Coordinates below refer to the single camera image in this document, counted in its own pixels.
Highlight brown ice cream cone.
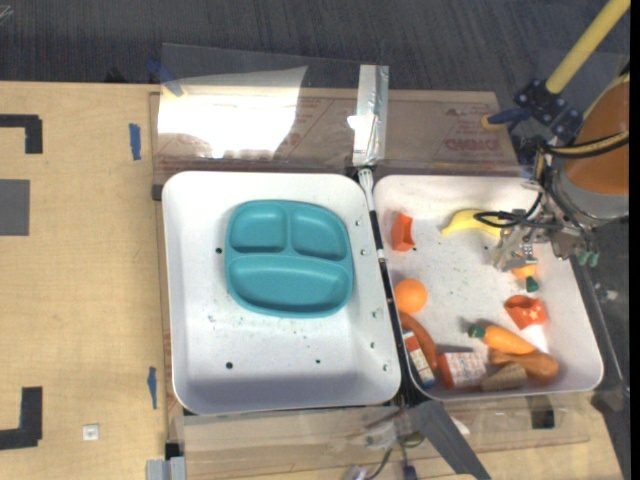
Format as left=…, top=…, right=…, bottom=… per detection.
left=480, top=362, right=529, bottom=393

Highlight orange ball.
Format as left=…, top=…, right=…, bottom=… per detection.
left=393, top=278, right=429, bottom=315

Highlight red-brown sausage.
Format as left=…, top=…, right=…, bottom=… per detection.
left=398, top=310, right=441, bottom=372

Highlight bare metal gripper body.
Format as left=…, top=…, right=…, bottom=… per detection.
left=507, top=201, right=597, bottom=263

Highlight blue divided plate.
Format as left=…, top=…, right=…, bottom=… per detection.
left=223, top=199, right=355, bottom=319

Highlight white plastic tray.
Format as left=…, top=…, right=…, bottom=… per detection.
left=372, top=174, right=605, bottom=402
left=160, top=170, right=403, bottom=416

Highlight yellow banana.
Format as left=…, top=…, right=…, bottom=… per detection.
left=439, top=208, right=512, bottom=240

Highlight small orange fruit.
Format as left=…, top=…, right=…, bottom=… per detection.
left=510, top=261, right=541, bottom=293

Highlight orange open carton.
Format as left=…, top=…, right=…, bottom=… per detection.
left=390, top=211, right=416, bottom=253

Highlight orange carrot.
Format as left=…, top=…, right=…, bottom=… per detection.
left=467, top=322, right=537, bottom=356

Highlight brown bread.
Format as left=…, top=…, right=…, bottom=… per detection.
left=488, top=347, right=560, bottom=383

